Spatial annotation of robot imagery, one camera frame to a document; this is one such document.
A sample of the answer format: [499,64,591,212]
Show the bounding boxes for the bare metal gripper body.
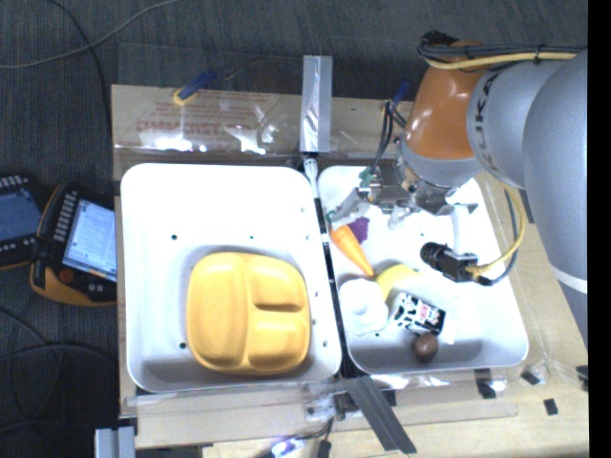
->
[366,159,454,217]

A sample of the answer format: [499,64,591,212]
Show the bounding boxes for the purple grapes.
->
[349,216,371,246]

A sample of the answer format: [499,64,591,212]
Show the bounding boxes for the orange carrot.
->
[326,211,375,279]

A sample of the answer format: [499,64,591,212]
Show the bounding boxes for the yellow banana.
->
[374,262,422,301]

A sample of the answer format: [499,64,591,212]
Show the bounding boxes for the black and white carton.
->
[388,291,448,337]

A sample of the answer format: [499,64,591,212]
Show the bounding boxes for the brown ball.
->
[411,332,440,364]

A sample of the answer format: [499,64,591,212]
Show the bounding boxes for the white plastic tray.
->
[119,162,344,394]
[317,164,531,377]

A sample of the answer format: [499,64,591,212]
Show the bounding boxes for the yellow divided plate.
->
[184,251,313,377]

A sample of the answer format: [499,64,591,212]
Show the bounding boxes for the black cylinder on white bracket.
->
[419,189,480,284]

